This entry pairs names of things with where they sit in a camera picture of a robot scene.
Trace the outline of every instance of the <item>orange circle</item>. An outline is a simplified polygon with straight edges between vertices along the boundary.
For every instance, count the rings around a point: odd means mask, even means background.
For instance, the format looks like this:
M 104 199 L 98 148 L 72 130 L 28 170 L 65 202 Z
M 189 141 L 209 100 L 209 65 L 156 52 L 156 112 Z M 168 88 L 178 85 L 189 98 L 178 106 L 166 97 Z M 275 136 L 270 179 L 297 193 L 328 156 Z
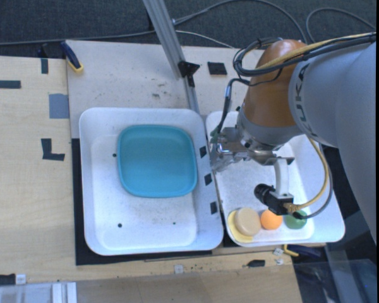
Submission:
M 267 230 L 276 230 L 282 224 L 282 215 L 276 215 L 270 210 L 265 210 L 261 214 L 261 225 Z

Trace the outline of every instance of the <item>blue and yellow clamp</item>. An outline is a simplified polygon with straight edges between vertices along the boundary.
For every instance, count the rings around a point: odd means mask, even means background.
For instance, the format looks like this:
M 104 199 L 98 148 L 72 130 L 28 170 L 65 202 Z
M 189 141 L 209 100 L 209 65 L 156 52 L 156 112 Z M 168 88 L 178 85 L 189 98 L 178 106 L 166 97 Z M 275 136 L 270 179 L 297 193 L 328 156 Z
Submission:
M 79 62 L 76 54 L 72 51 L 70 46 L 66 42 L 61 42 L 62 51 L 66 54 L 68 58 L 68 64 L 72 68 L 72 70 L 76 73 L 80 73 L 83 71 L 83 64 Z

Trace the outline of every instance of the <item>beige circle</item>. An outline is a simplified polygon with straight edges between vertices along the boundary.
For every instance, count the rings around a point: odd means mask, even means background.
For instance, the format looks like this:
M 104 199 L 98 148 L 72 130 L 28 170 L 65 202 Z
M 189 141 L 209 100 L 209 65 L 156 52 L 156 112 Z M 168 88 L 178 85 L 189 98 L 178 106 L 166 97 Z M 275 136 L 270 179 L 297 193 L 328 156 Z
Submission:
M 258 213 L 252 208 L 241 208 L 234 215 L 234 225 L 237 230 L 248 236 L 256 235 L 261 229 Z

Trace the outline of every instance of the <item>toy sink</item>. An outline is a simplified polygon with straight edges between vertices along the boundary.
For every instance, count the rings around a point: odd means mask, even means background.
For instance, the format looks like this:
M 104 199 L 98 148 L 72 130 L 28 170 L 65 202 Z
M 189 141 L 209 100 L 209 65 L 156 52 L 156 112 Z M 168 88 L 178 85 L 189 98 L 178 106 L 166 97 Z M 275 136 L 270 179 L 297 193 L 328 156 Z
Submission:
M 162 137 L 158 145 L 152 145 L 155 141 L 148 139 L 152 136 L 149 128 L 158 130 L 156 136 Z M 210 169 L 205 125 L 199 114 L 189 109 L 91 108 L 81 115 L 79 129 L 84 232 L 93 252 L 112 256 L 204 251 L 221 243 L 222 220 Z M 133 138 L 131 145 L 125 143 L 129 138 L 119 142 L 123 131 L 133 132 L 128 134 Z M 145 139 L 140 138 L 141 133 L 145 133 Z M 178 143 L 176 148 L 184 147 L 187 151 L 173 156 L 176 150 L 171 142 Z M 156 183 L 145 187 L 144 193 L 134 194 L 140 183 L 132 183 L 141 179 L 137 173 L 125 175 L 125 182 L 133 185 L 133 190 L 127 190 L 129 187 L 124 186 L 119 175 L 119 165 L 129 170 L 135 169 L 136 164 L 134 157 L 121 162 L 121 152 L 131 148 L 136 155 L 149 156 L 151 148 L 160 145 L 170 145 L 164 148 L 170 152 L 166 158 L 158 153 L 158 159 L 151 159 L 149 163 L 154 167 L 158 167 L 160 159 L 177 165 L 171 160 L 175 156 L 187 161 L 187 168 L 179 168 L 180 179 L 173 180 L 172 192 L 169 193 L 168 185 Z M 139 171 L 145 163 L 144 159 L 138 162 Z M 162 174 L 165 178 L 172 172 Z

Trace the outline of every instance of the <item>table surface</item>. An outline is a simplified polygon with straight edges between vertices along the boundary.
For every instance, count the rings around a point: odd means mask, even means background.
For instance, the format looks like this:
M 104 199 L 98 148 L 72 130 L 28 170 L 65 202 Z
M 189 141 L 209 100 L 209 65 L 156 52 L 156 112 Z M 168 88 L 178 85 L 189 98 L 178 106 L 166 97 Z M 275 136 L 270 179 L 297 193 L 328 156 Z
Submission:
M 68 282 L 170 275 L 177 265 L 184 273 L 242 270 L 254 259 L 277 265 L 274 247 L 219 246 L 208 256 L 76 266 L 71 122 L 49 114 L 49 96 L 69 94 L 68 70 L 63 59 L 49 59 L 48 68 L 42 73 L 39 58 L 0 56 L 0 80 L 21 82 L 21 89 L 0 88 L 0 275 Z M 215 103 L 220 108 L 222 101 Z M 42 138 L 52 140 L 53 153 L 65 154 L 63 161 L 42 158 Z M 280 258 L 292 264 L 290 256 Z M 292 275 L 287 279 L 297 289 Z

